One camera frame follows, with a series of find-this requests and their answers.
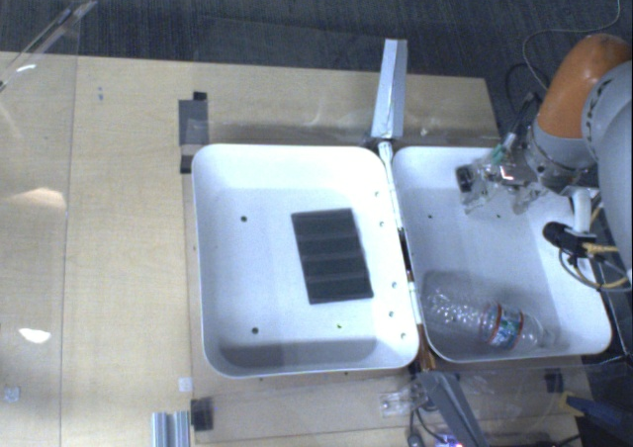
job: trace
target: orange cap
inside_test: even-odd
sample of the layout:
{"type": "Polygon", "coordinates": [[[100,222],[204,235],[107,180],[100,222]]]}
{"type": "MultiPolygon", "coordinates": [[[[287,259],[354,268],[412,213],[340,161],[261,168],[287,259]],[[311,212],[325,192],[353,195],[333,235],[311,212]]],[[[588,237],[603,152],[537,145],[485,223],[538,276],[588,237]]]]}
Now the orange cap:
{"type": "Polygon", "coordinates": [[[631,45],[609,34],[587,36],[565,56],[536,117],[558,137],[583,137],[583,106],[593,85],[616,65],[631,59],[631,45]]]}

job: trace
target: bottle label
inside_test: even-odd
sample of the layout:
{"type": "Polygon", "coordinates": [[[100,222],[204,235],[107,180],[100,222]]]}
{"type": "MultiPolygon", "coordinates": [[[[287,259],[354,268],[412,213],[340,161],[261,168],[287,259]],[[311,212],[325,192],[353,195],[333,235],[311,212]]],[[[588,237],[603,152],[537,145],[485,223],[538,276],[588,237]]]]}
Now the bottle label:
{"type": "Polygon", "coordinates": [[[486,318],[495,319],[495,328],[486,342],[491,347],[513,348],[523,329],[523,312],[519,309],[503,307],[499,303],[493,303],[486,308],[482,324],[486,318]]]}

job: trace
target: plastic bottle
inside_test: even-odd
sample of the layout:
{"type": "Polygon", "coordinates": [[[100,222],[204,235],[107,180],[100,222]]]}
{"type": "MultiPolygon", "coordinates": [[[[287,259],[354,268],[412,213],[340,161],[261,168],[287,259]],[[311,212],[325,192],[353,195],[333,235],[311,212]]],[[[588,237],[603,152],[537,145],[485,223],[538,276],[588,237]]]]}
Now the plastic bottle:
{"type": "Polygon", "coordinates": [[[423,310],[425,322],[433,327],[470,334],[498,349],[529,352],[554,342],[532,315],[496,301],[449,297],[436,290],[423,299],[423,310]]]}

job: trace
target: wooden table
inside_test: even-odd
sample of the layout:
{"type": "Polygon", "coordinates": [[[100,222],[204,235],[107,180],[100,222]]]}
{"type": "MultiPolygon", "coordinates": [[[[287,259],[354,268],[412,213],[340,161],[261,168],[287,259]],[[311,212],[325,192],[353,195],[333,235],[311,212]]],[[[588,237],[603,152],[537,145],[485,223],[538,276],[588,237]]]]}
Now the wooden table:
{"type": "MultiPolygon", "coordinates": [[[[189,407],[192,393],[183,384],[195,362],[179,99],[206,91],[212,122],[274,126],[318,119],[345,129],[371,121],[377,81],[376,73],[79,57],[65,283],[59,291],[63,328],[48,326],[53,338],[62,336],[62,359],[49,364],[43,357],[34,370],[47,393],[24,396],[18,415],[0,412],[1,443],[144,446],[153,412],[189,407]],[[29,412],[33,417],[25,417],[29,412]]],[[[408,135],[436,142],[491,143],[497,135],[480,79],[409,76],[406,124],[408,135]]],[[[25,259],[38,252],[24,251],[25,259]]],[[[14,293],[19,304],[30,292],[14,293]]],[[[0,346],[6,346],[3,335],[0,346]]],[[[575,431],[568,419],[547,417],[541,427],[565,437],[575,431]]],[[[249,420],[235,418],[242,427],[249,420]]],[[[230,445],[400,447],[406,445],[402,424],[230,445]]]]}

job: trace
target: black mat in bin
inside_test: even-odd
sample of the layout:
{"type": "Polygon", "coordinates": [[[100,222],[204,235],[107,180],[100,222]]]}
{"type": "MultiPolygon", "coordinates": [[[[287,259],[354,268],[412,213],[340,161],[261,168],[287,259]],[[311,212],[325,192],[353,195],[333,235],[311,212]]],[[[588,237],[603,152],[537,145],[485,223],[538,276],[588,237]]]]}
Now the black mat in bin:
{"type": "Polygon", "coordinates": [[[351,210],[292,214],[311,305],[373,298],[351,210]]]}

